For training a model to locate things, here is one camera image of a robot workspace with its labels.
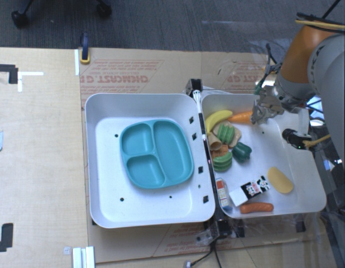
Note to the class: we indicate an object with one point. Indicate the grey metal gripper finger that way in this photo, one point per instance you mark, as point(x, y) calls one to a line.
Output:
point(265, 114)
point(255, 116)

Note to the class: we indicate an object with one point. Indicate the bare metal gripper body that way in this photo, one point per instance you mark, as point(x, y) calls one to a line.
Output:
point(270, 99)

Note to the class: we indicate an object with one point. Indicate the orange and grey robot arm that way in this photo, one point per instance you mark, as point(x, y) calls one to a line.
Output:
point(326, 66)

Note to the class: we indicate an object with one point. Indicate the orange carrot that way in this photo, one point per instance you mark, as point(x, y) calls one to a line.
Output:
point(240, 117)

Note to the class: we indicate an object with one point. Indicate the tan bread slice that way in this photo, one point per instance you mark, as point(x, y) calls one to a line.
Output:
point(237, 135)

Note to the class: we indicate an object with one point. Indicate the green bell pepper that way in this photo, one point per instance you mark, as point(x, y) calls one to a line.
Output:
point(241, 152)

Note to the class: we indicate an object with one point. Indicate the white plastic tray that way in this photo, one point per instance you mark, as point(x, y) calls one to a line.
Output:
point(275, 152)
point(111, 194)

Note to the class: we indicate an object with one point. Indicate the yellow banana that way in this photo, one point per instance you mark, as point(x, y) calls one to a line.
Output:
point(215, 117)

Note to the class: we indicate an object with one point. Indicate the orange biscuit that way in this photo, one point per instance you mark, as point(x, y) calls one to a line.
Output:
point(221, 149)

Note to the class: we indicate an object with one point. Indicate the tan ice cream cone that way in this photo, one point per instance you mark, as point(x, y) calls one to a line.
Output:
point(215, 144)

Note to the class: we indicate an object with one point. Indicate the thin black and white rod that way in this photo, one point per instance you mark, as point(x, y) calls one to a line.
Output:
point(201, 121)

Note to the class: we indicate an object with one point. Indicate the yellow potato chip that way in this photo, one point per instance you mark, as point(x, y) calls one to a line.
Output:
point(280, 181)

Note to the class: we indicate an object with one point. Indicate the black and white milk carton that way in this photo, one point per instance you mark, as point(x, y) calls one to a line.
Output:
point(249, 191)

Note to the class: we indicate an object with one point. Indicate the small red and blue carton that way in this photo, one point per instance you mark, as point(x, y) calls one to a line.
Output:
point(222, 194)

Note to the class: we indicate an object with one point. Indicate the orange sausage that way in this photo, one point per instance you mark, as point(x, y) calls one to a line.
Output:
point(256, 207)

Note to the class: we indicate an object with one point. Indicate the blue divided plate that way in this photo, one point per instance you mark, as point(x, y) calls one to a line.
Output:
point(167, 144)

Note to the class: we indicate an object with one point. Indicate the brown cardboard board red print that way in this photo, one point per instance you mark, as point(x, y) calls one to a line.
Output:
point(167, 68)

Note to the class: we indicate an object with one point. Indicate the black office chair base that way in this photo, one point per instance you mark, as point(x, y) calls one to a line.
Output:
point(103, 10)

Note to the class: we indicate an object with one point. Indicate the black cylinder on white bracket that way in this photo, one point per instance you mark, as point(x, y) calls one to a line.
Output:
point(294, 138)

